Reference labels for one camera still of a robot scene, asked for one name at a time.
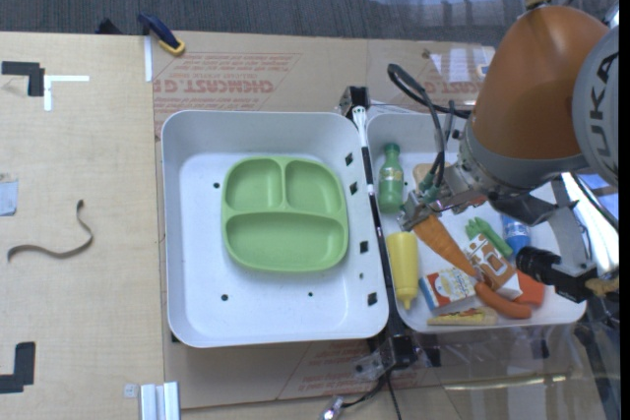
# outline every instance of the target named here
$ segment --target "white tray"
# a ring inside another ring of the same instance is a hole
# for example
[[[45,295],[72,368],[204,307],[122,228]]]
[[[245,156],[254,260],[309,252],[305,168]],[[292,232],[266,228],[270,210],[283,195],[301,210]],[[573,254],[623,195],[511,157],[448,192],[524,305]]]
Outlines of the white tray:
[[[459,128],[464,127],[464,122],[456,125]],[[407,181],[405,199],[407,191],[411,190],[414,185],[412,171],[418,163],[432,163],[435,158],[435,142],[433,135],[433,123],[430,115],[416,113],[385,113],[377,115],[368,122],[367,138],[370,146],[372,158],[372,170],[377,174],[377,170],[385,160],[383,147],[395,142],[401,148],[401,165],[405,172],[405,180]],[[446,160],[453,163],[457,159],[458,142],[451,140],[448,144],[448,152]],[[553,192],[549,185],[543,186],[533,192],[543,200],[555,202]],[[469,219],[476,216],[486,220],[492,228],[500,235],[501,219],[490,204],[486,203],[480,207],[468,208],[459,215],[454,215],[450,211],[442,214],[441,220],[455,239],[462,247],[469,242],[466,234],[465,226]],[[390,233],[400,231],[400,227],[394,216],[381,215],[383,233],[385,236]],[[532,245],[542,249],[558,253],[558,244],[555,235],[548,223],[542,223],[532,228]],[[418,240],[418,275],[432,273],[434,271],[449,268],[450,265],[440,256],[435,254],[431,249]],[[428,326],[426,321],[435,315],[452,312],[456,310],[466,310],[473,306],[479,306],[476,297],[469,298],[464,301],[458,301],[451,305],[441,307],[435,311],[431,311],[426,304],[421,292],[415,298],[409,310],[405,310],[402,303],[397,302],[398,310],[401,318],[413,330],[424,333],[452,332],[459,330],[475,330],[487,329],[482,327],[447,327],[447,326]],[[570,324],[582,317],[586,310],[586,302],[574,303],[555,293],[553,287],[545,287],[544,301],[539,308],[535,308],[530,319],[514,320],[499,317],[498,327],[515,327],[515,326],[543,326],[543,325],[561,325]]]
[[[388,302],[359,138],[350,121],[335,113],[182,111],[164,123],[161,138],[167,313],[179,340],[208,348],[380,332]],[[221,184],[227,170],[244,157],[271,154],[324,162],[341,180],[348,249],[331,269],[249,270],[223,245]]]

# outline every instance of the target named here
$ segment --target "black tape mark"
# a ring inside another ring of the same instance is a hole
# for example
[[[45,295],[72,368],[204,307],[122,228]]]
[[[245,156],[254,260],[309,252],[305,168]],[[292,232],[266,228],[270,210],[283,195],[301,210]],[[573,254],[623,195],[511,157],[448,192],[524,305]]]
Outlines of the black tape mark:
[[[29,96],[43,96],[43,75],[45,69],[33,62],[2,62],[2,74],[29,76]]]
[[[13,375],[0,375],[0,393],[24,391],[24,385],[34,384],[35,344],[32,341],[16,345]]]

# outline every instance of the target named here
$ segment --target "green bottle cap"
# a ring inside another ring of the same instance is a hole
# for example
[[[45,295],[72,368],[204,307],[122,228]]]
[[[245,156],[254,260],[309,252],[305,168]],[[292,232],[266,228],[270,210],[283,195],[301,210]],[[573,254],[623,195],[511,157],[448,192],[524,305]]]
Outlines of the green bottle cap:
[[[396,152],[400,152],[401,148],[399,147],[398,144],[389,143],[389,144],[385,145],[384,150],[385,150],[385,152],[388,152],[390,150],[395,150]]]

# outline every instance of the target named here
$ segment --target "green bottle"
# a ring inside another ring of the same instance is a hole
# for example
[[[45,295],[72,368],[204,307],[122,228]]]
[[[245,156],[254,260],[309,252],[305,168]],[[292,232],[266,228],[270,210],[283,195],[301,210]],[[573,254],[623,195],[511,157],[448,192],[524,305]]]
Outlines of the green bottle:
[[[378,208],[382,213],[396,213],[403,205],[403,168],[398,144],[385,146],[385,162],[378,171]]]

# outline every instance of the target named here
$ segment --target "orange carrot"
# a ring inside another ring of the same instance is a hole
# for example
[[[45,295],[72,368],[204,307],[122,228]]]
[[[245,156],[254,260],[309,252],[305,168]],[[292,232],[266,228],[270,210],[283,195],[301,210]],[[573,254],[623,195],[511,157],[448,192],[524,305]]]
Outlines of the orange carrot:
[[[432,214],[417,224],[413,231],[420,240],[455,268],[459,268],[470,276],[476,276],[476,270],[466,254],[435,215]]]
[[[529,319],[532,316],[532,308],[529,305],[515,303],[494,292],[489,285],[477,282],[474,292],[490,308],[510,319]]]

